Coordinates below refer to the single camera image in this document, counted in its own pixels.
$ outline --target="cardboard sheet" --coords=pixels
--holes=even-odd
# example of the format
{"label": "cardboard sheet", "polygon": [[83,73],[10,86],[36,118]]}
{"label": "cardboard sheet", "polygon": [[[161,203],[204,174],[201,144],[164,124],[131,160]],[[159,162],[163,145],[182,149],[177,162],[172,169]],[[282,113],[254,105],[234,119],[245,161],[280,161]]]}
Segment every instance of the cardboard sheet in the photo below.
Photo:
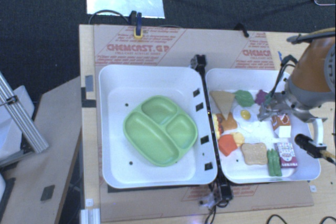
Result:
{"label": "cardboard sheet", "polygon": [[[274,69],[263,32],[144,27],[142,39],[135,39],[131,26],[95,26],[96,78],[110,64],[148,66],[188,66],[195,54],[207,56],[211,68]],[[100,122],[97,108],[97,122]],[[200,200],[209,187],[169,187],[118,190],[107,185],[101,171],[101,131],[98,128],[101,221],[120,221],[208,214]],[[234,199],[218,212],[235,212],[312,206],[307,182],[235,185]]]}

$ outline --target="wooden table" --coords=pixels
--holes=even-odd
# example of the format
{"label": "wooden table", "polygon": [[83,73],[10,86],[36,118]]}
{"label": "wooden table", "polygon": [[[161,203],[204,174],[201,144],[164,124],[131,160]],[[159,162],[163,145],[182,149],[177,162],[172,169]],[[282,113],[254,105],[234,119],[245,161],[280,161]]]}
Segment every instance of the wooden table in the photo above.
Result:
{"label": "wooden table", "polygon": [[[286,38],[294,35],[293,33],[266,33],[267,41],[270,47],[274,64],[278,69],[280,60],[278,51],[282,55],[292,54],[297,59],[300,58],[307,47],[306,44],[293,46],[286,42]],[[93,48],[93,26],[80,26],[80,63],[81,63],[81,87],[86,86],[86,75],[95,74],[95,53]],[[86,99],[95,100],[96,94],[93,87],[92,91],[86,92]],[[324,123],[324,143],[327,144],[329,151],[334,152],[333,145],[333,115],[334,103],[326,103],[319,109],[314,109],[312,114],[315,116],[329,119]],[[82,134],[83,134],[83,163],[84,163],[84,195],[86,199],[87,210],[100,208],[99,194],[99,167],[98,167],[98,146],[97,146],[97,112],[96,108],[86,107],[82,109]],[[281,215],[289,224],[291,223],[319,223],[325,216],[334,215],[334,205],[336,203],[336,176],[335,166],[321,160],[321,174],[318,179],[311,181],[309,184],[312,189],[316,188],[313,200],[314,206],[300,208],[285,208],[246,212],[233,212],[217,214],[215,223],[265,223],[267,218],[272,214]],[[157,218],[146,220],[133,220],[127,223],[204,223],[206,215]],[[113,222],[124,224],[124,221]],[[280,220],[274,219],[271,223],[281,223]]]}
{"label": "wooden table", "polygon": [[[80,80],[47,93],[39,103],[35,125],[49,148],[30,154],[4,173],[15,178],[1,223],[58,223],[80,147]],[[45,188],[51,195],[42,199]]]}

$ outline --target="toy food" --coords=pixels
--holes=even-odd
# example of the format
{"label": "toy food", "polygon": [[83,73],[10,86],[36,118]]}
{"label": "toy food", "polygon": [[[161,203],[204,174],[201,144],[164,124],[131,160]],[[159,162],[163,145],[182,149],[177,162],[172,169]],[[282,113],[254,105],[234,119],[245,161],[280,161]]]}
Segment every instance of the toy food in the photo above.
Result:
{"label": "toy food", "polygon": [[257,114],[251,108],[243,108],[240,105],[236,106],[233,109],[233,118],[247,132],[252,132],[259,126]]}
{"label": "toy food", "polygon": [[280,156],[281,168],[296,168],[298,161],[295,157],[292,143],[277,143],[276,150]]}
{"label": "toy food", "polygon": [[227,119],[232,103],[235,100],[235,95],[226,91],[211,91],[210,95],[214,99],[224,118]]}
{"label": "toy food", "polygon": [[249,144],[245,143],[241,147],[245,163],[247,165],[267,164],[267,148],[264,143]]}
{"label": "toy food", "polygon": [[233,136],[233,139],[235,140],[237,146],[241,146],[242,144],[245,143],[245,138],[244,138],[243,134],[241,134],[239,132],[233,132],[232,136]]}
{"label": "toy food", "polygon": [[270,176],[282,176],[279,154],[273,148],[267,151],[268,174]]}
{"label": "toy food", "polygon": [[218,147],[225,156],[228,156],[232,151],[238,148],[233,136],[230,134],[225,134],[220,137]]}
{"label": "toy food", "polygon": [[235,97],[239,105],[242,107],[252,106],[254,104],[253,96],[248,91],[238,90]]}
{"label": "toy food", "polygon": [[278,135],[278,137],[290,138],[291,125],[288,115],[274,115],[272,116],[271,120],[273,130]]}
{"label": "toy food", "polygon": [[238,124],[235,121],[235,119],[233,118],[231,112],[229,113],[229,115],[227,117],[227,120],[223,118],[222,126],[223,126],[223,129],[224,129],[224,132],[234,130],[234,129],[238,128]]}
{"label": "toy food", "polygon": [[216,139],[218,140],[221,137],[221,134],[223,133],[224,129],[222,127],[222,121],[219,122],[218,116],[213,115],[213,123],[214,123],[214,128],[215,128],[215,134],[216,134]]}
{"label": "toy food", "polygon": [[256,95],[256,98],[255,98],[255,103],[258,104],[258,105],[261,105],[262,103],[264,103],[265,99],[266,99],[266,95],[267,95],[267,92],[264,92],[263,90],[259,90],[259,92],[257,93]]}

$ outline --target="toy orange food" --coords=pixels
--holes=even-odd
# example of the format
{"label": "toy orange food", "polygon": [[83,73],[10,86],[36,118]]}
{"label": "toy orange food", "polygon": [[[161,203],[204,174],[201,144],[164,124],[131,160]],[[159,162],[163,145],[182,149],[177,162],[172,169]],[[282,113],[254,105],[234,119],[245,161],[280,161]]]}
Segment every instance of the toy orange food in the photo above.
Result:
{"label": "toy orange food", "polygon": [[218,140],[218,147],[225,156],[230,155],[232,151],[238,148],[231,134],[222,135]]}
{"label": "toy orange food", "polygon": [[222,125],[223,125],[224,132],[238,128],[237,122],[233,118],[231,112],[229,113],[227,120],[226,119],[223,120]]}
{"label": "toy orange food", "polygon": [[271,118],[274,132],[278,137],[290,138],[291,125],[289,116],[286,114],[274,115]]}

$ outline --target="toy milk carton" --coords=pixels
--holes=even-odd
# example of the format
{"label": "toy milk carton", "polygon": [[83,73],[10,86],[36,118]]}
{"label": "toy milk carton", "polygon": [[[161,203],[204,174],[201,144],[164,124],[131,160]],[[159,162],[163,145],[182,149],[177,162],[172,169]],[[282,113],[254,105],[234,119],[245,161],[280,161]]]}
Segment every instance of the toy milk carton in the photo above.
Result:
{"label": "toy milk carton", "polygon": [[276,150],[279,153],[281,168],[298,167],[292,143],[277,143]]}
{"label": "toy milk carton", "polygon": [[288,115],[274,115],[272,127],[279,138],[290,138],[291,125]]}

